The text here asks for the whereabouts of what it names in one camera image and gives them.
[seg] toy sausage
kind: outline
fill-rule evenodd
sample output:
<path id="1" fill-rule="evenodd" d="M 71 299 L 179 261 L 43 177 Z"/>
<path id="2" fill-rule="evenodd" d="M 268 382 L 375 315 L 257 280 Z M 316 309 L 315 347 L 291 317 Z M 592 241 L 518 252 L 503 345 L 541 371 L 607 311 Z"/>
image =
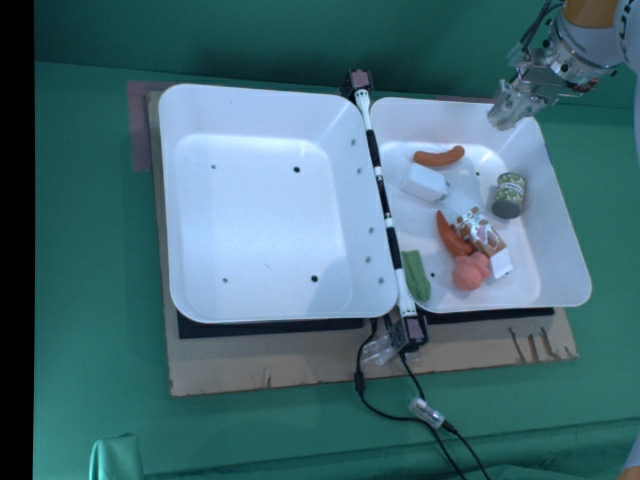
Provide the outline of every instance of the toy sausage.
<path id="1" fill-rule="evenodd" d="M 447 251 L 454 258 L 457 256 L 469 256 L 476 249 L 458 236 L 455 230 L 449 225 L 441 210 L 436 212 L 436 223 L 438 234 L 444 243 Z"/>
<path id="2" fill-rule="evenodd" d="M 462 146 L 453 146 L 443 153 L 427 153 L 426 151 L 416 151 L 413 154 L 413 161 L 425 167 L 444 167 L 456 163 L 464 156 Z"/>

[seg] green vegetable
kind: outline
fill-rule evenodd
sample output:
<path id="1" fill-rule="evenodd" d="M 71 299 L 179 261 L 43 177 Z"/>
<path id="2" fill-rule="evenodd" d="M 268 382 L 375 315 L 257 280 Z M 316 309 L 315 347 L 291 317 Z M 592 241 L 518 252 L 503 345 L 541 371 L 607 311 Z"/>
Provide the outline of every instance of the green vegetable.
<path id="1" fill-rule="evenodd" d="M 402 251 L 402 266 L 409 292 L 415 300 L 425 301 L 431 297 L 431 283 L 424 273 L 418 251 Z"/>

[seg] black cable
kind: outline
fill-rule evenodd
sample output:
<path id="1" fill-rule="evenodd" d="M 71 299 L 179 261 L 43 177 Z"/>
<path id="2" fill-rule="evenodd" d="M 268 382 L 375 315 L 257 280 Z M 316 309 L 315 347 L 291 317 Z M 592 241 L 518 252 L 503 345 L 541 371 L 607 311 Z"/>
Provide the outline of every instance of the black cable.
<path id="1" fill-rule="evenodd" d="M 558 0 L 558 1 L 559 2 L 556 2 L 555 4 L 553 4 L 552 3 L 553 0 L 545 0 L 542 8 L 540 9 L 540 12 L 538 13 L 538 17 L 534 20 L 534 22 L 531 25 L 529 25 L 529 28 L 527 28 L 525 33 L 520 38 L 520 43 L 522 43 L 522 48 L 520 51 L 524 53 L 528 51 L 529 44 L 533 40 L 536 32 L 538 31 L 538 28 L 540 27 L 540 23 L 542 23 L 542 20 L 544 19 L 544 17 L 547 14 L 549 14 L 551 11 L 554 11 L 558 7 L 562 7 L 564 5 L 565 0 Z"/>
<path id="2" fill-rule="evenodd" d="M 484 477 L 487 480 L 491 480 L 489 478 L 489 475 L 487 474 L 487 471 L 484 469 L 484 465 L 482 464 L 482 461 L 480 460 L 480 457 L 478 457 L 478 455 L 476 454 L 476 452 L 473 450 L 473 448 L 471 447 L 471 445 L 467 442 L 467 440 L 462 437 L 462 435 L 460 434 L 460 432 L 458 432 L 455 428 L 453 429 L 453 432 L 451 432 L 454 436 L 456 436 L 458 439 L 460 439 L 460 441 L 462 442 L 462 444 L 464 444 L 467 448 L 467 450 L 469 450 L 469 453 L 473 456 L 473 458 L 476 461 L 476 464 L 478 464 L 478 467 L 480 468 L 480 471 L 482 471 L 482 474 L 484 475 Z"/>
<path id="3" fill-rule="evenodd" d="M 384 320 L 385 320 L 385 325 L 387 325 L 387 329 L 388 329 L 390 327 L 390 325 L 391 325 L 391 320 L 390 319 L 387 320 L 387 318 L 385 318 Z M 376 335 L 376 332 L 378 330 L 378 321 L 375 318 L 372 318 L 369 321 L 371 323 L 371 333 L 362 342 L 362 344 L 358 348 L 358 355 L 357 355 L 357 360 L 356 360 L 356 372 L 354 374 L 354 381 L 355 381 L 355 385 L 356 385 L 356 391 L 358 393 L 358 396 L 360 397 L 360 400 L 365 405 L 365 407 L 367 407 L 367 409 L 369 409 L 374 414 L 377 414 L 378 416 L 382 416 L 383 418 L 386 418 L 386 419 L 389 419 L 389 420 L 393 420 L 393 421 L 415 421 L 415 422 L 418 422 L 418 423 L 422 423 L 423 425 L 426 425 L 427 428 L 431 431 L 431 433 L 435 437 L 438 445 L 440 446 L 440 449 L 442 450 L 442 453 L 445 455 L 445 457 L 449 461 L 449 464 L 451 464 L 451 467 L 453 467 L 453 469 L 456 471 L 456 473 L 460 476 L 461 480 L 467 480 L 467 478 L 464 476 L 464 473 L 460 470 L 460 468 L 456 464 L 456 462 L 453 459 L 453 457 L 451 457 L 451 454 L 449 454 L 449 452 L 447 451 L 446 447 L 444 446 L 444 443 L 442 442 L 442 439 L 438 435 L 438 432 L 433 427 L 431 427 L 427 422 L 425 422 L 425 421 L 423 421 L 423 420 L 421 420 L 419 418 L 415 418 L 415 417 L 394 416 L 392 414 L 387 414 L 387 413 L 385 413 L 385 412 L 373 407 L 365 399 L 365 396 L 364 396 L 365 378 L 364 378 L 364 374 L 362 373 L 362 367 L 361 367 L 362 351 L 364 350 L 364 347 L 367 345 L 367 343 L 369 343 L 373 339 L 373 337 Z M 409 368 L 409 365 L 406 362 L 405 355 L 401 354 L 401 358 L 402 358 L 403 364 L 405 365 L 407 373 L 413 379 L 414 384 L 418 388 L 418 391 L 420 392 L 421 398 L 424 399 L 424 394 L 423 394 L 423 391 L 422 391 L 422 387 L 420 386 L 420 383 L 418 382 L 418 379 L 415 377 L 415 375 L 413 374 L 413 372 Z"/>
<path id="4" fill-rule="evenodd" d="M 389 313 L 385 314 L 382 317 L 382 321 L 384 322 L 384 326 L 387 329 L 387 331 L 391 328 L 392 322 L 391 322 L 391 317 L 389 316 Z"/>

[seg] black mat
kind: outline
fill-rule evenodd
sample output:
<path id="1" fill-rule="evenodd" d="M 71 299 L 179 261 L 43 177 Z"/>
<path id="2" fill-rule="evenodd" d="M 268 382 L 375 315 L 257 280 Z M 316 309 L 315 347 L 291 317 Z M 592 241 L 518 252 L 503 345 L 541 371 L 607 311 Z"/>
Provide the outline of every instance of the black mat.
<path id="1" fill-rule="evenodd" d="M 282 334 L 290 332 L 336 331 L 358 329 L 364 326 L 366 319 L 337 318 L 327 320 L 300 320 L 287 322 L 255 322 L 248 324 L 203 324 L 194 322 L 179 311 L 178 335 L 180 339 L 215 338 L 222 336 L 248 336 L 253 334 Z M 429 325 L 454 324 L 499 320 L 504 318 L 524 318 L 531 316 L 549 316 L 553 308 L 496 309 L 492 311 L 468 311 L 463 313 L 430 313 L 424 311 Z"/>

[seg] white plastic container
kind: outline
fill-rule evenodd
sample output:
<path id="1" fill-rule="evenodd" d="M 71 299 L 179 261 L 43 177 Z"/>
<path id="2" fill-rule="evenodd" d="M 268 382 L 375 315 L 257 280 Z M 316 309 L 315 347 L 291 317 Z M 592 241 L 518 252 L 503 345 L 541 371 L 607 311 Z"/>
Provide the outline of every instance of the white plastic container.
<path id="1" fill-rule="evenodd" d="M 431 282 L 425 309 L 437 313 L 491 309 L 573 307 L 591 294 L 591 280 L 567 212 L 542 132 L 533 118 L 511 130 L 493 128 L 489 104 L 408 98 L 382 98 L 372 105 L 376 132 L 400 249 L 420 251 Z M 449 182 L 449 194 L 432 203 L 400 189 L 406 160 L 418 150 L 443 152 L 454 145 L 465 156 L 438 168 Z M 517 172 L 527 180 L 520 216 L 492 214 L 496 179 Z M 477 290 L 455 287 L 454 260 L 436 227 L 442 210 L 453 223 L 478 206 L 509 248 L 513 269 Z"/>
<path id="2" fill-rule="evenodd" d="M 339 96 L 177 85 L 159 104 L 169 286 L 205 323 L 397 299 L 362 117 Z"/>

